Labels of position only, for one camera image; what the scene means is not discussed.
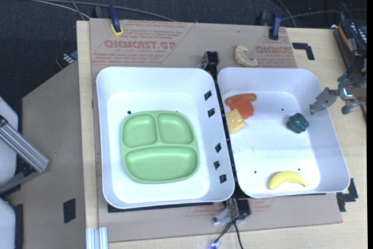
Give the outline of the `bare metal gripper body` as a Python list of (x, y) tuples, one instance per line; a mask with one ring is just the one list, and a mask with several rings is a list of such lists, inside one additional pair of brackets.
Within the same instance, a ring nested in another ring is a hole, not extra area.
[(367, 96), (367, 80), (364, 76), (349, 76), (338, 84), (339, 96), (343, 100), (361, 100)]

